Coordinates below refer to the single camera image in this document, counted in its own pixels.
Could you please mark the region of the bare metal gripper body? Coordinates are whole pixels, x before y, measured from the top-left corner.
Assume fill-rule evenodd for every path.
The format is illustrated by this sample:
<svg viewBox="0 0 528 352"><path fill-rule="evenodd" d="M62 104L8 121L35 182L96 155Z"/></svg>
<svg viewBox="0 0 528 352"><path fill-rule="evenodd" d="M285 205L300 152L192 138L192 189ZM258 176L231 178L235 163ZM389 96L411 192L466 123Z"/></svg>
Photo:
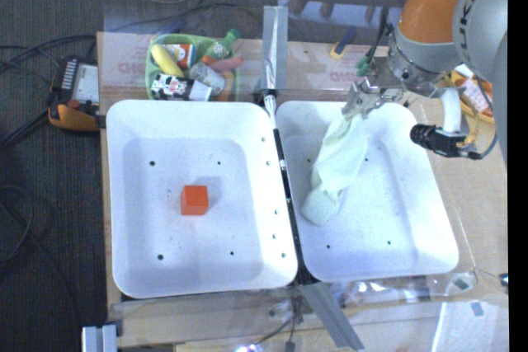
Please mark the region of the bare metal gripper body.
<svg viewBox="0 0 528 352"><path fill-rule="evenodd" d="M400 56L369 58L365 55L356 63L356 76L361 80L351 84L350 98L397 97L404 92L431 97L444 75Z"/></svg>

